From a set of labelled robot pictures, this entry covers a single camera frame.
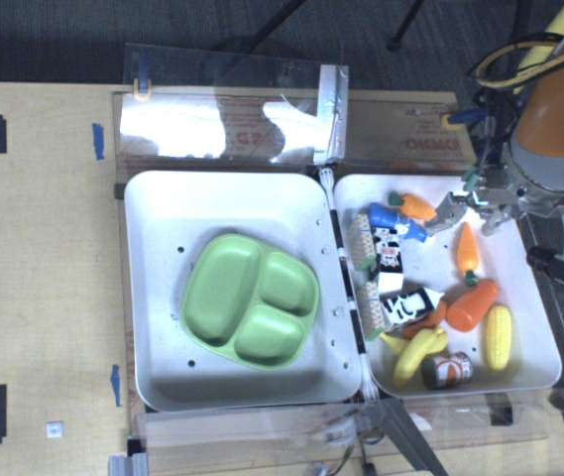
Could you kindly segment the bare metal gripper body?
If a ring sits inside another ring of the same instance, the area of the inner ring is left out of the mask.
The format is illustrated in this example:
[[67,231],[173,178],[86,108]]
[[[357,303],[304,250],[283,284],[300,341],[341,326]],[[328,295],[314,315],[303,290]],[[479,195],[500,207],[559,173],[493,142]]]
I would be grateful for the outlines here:
[[467,205],[482,217],[560,217],[564,190],[535,182],[515,167],[472,167],[467,171]]

